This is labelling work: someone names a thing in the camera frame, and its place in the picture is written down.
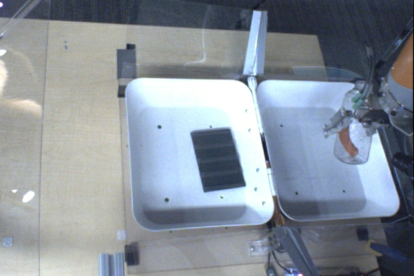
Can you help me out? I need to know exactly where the pale wood board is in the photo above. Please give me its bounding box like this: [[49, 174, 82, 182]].
[[38, 21, 394, 276]]

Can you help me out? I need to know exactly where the white plastic tray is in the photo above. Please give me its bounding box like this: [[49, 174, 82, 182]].
[[124, 76, 276, 233], [255, 79, 401, 223]]

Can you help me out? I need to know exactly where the orange sausage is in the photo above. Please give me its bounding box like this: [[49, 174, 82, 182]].
[[338, 128, 360, 156]]

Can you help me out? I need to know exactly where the black ribbed rectangular block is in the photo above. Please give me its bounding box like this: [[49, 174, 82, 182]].
[[190, 127, 247, 194]]

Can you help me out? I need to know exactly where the clear plastic bottle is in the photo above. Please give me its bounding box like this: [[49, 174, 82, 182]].
[[332, 80, 373, 166]]

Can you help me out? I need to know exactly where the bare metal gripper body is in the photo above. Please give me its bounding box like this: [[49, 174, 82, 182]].
[[353, 86, 414, 136]]

